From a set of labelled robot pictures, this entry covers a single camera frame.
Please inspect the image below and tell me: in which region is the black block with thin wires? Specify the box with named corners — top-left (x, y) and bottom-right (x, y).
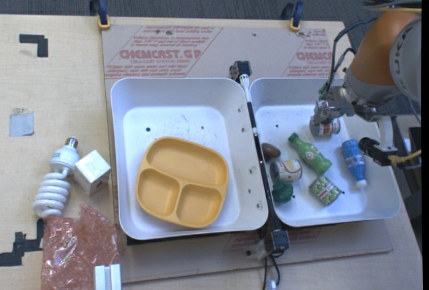
top-left (263, 228), bottom-right (291, 255)
top-left (229, 60), bottom-right (253, 82)

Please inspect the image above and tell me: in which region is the pink bubble wrap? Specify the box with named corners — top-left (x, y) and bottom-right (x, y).
top-left (40, 202), bottom-right (122, 290)

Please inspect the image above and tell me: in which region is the white and red soup can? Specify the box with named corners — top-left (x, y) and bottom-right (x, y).
top-left (269, 158), bottom-right (304, 184)

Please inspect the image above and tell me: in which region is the green peas can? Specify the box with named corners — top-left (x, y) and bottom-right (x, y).
top-left (308, 174), bottom-right (343, 207)

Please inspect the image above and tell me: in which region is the yellow divided plate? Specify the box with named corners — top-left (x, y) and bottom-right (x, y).
top-left (135, 136), bottom-right (231, 230)

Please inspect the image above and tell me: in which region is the small can orange white label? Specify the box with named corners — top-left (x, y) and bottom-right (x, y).
top-left (308, 117), bottom-right (342, 138)

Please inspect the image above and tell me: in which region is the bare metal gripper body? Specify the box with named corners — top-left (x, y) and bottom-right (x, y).
top-left (314, 85), bottom-right (381, 122)

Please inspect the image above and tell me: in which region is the white cube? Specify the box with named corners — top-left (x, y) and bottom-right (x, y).
top-left (73, 149), bottom-right (112, 197)

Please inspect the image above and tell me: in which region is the blue plastic bottle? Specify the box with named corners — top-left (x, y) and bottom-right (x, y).
top-left (341, 139), bottom-right (369, 190)

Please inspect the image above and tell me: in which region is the brown cardboard board red print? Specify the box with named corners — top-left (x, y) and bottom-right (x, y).
top-left (100, 21), bottom-right (394, 285)

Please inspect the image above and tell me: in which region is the thin black and white rod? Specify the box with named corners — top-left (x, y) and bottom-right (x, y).
top-left (239, 73), bottom-right (283, 233)

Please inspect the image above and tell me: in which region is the white plastic tray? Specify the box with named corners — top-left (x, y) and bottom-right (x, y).
top-left (249, 76), bottom-right (403, 228)
top-left (109, 76), bottom-right (269, 241)

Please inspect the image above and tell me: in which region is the white spiral light bulb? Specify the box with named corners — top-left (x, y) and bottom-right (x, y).
top-left (32, 136), bottom-right (82, 219)

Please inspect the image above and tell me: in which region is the brown oval toy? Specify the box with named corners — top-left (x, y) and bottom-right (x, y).
top-left (261, 143), bottom-right (282, 163)

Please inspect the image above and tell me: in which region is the green plastic bottle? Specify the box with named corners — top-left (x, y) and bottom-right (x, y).
top-left (288, 132), bottom-right (333, 175)

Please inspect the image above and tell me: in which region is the black cylinder on white bracket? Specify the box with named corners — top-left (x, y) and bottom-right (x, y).
top-left (357, 116), bottom-right (400, 167)

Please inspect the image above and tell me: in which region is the green broccoli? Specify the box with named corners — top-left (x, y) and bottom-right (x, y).
top-left (271, 180), bottom-right (295, 205)

